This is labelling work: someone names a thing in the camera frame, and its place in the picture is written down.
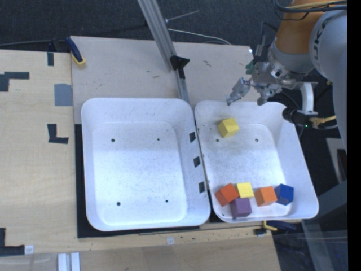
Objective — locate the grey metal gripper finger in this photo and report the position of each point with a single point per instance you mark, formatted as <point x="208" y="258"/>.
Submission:
<point x="238" y="90"/>
<point x="266" y="95"/>

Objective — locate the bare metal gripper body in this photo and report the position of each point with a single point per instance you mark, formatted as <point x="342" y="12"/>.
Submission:
<point x="272" y="78"/>

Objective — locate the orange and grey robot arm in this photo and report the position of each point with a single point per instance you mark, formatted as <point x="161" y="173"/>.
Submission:
<point x="304" y="30"/>

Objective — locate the yellow cube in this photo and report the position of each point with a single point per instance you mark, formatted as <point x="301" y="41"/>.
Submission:
<point x="245" y="190"/>
<point x="228" y="127"/>

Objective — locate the white plastic tray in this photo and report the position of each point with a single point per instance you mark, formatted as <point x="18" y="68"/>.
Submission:
<point x="248" y="159"/>
<point x="138" y="174"/>

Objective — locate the blue cube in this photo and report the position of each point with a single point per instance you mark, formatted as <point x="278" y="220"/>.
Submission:
<point x="285" y="194"/>

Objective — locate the orange cube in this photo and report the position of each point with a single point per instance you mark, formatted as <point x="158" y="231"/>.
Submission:
<point x="266" y="196"/>
<point x="227" y="194"/>

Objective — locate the pale wood board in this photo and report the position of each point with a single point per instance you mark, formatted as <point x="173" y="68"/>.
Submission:
<point x="127" y="66"/>

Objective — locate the purple cube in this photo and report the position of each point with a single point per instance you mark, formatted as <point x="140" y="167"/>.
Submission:
<point x="240" y="207"/>

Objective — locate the black cylinder on white bracket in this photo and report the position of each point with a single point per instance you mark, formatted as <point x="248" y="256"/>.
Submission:
<point x="308" y="97"/>

